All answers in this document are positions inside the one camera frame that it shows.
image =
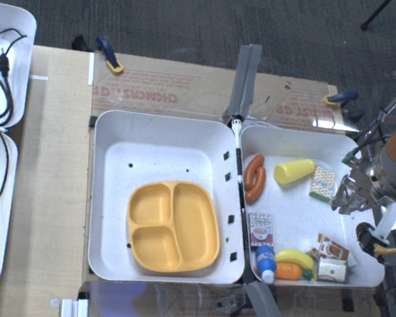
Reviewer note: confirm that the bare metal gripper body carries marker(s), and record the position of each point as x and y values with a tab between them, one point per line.
367	184

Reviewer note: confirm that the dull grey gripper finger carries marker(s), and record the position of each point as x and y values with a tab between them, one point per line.
352	205
339	195

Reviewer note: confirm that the white and green patterned carton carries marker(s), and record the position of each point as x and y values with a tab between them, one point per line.
322	183

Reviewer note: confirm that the white plastic tray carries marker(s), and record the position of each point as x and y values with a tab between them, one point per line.
300	218
115	209

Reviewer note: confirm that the orange and white flat packet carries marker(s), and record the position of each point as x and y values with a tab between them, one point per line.
333	247

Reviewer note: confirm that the yellow bottle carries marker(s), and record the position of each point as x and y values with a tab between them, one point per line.
293	171

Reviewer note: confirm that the white and orange can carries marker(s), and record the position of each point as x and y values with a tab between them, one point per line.
332	270

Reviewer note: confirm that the yellow banana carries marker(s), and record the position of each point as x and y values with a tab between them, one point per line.
295	256

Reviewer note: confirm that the orange sausage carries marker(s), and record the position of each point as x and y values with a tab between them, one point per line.
256	181

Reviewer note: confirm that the pink and white carton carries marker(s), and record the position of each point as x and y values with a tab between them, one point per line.
260	231

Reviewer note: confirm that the orange carrot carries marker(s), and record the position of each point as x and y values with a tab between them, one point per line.
288	271

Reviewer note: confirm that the blue bottle with white cap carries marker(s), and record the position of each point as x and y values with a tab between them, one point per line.
265	261

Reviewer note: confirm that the yellow divided plate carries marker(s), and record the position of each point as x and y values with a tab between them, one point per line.
185	216

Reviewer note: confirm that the black tripod leg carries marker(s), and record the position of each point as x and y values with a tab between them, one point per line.
375	14

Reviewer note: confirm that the brown cardboard board red print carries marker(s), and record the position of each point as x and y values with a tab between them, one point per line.
177	92

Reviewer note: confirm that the black cylinder on white bracket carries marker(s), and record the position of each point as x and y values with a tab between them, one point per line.
367	235

